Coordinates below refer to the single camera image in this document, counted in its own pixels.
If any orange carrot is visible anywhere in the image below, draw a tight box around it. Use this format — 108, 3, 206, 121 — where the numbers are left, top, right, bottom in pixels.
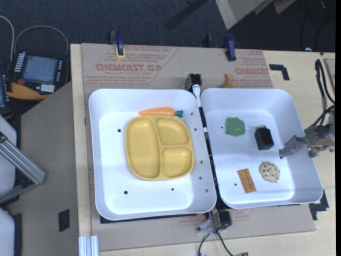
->
138, 107, 184, 118

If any orange rectangular biscuit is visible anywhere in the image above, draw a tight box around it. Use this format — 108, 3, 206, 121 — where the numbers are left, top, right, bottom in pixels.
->
237, 169, 257, 194

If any brown cardboard board red print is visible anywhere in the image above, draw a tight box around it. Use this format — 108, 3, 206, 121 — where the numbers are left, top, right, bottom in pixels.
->
81, 43, 316, 252

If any chocolate chip cookie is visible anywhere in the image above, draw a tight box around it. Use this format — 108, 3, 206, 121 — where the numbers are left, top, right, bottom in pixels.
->
258, 161, 281, 183

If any black bottle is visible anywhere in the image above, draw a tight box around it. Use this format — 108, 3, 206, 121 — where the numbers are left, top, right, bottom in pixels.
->
254, 125, 275, 151

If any tan chicken drumstick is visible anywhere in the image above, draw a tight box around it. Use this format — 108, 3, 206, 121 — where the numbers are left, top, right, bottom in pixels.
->
222, 73, 234, 89

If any thin black and white rod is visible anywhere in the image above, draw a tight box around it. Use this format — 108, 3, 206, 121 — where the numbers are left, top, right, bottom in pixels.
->
192, 84, 222, 211

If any yellow divided plate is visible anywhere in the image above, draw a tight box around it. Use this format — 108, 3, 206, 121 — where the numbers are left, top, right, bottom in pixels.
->
124, 115, 195, 181

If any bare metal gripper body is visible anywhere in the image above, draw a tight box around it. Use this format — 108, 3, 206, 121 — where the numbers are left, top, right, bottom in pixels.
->
303, 124, 336, 151

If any white plastic tray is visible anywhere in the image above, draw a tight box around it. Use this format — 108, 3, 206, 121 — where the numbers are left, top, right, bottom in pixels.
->
199, 87, 323, 210
88, 89, 217, 221

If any green lettuce leaf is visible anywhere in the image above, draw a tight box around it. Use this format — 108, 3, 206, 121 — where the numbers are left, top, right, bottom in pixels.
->
225, 117, 246, 138

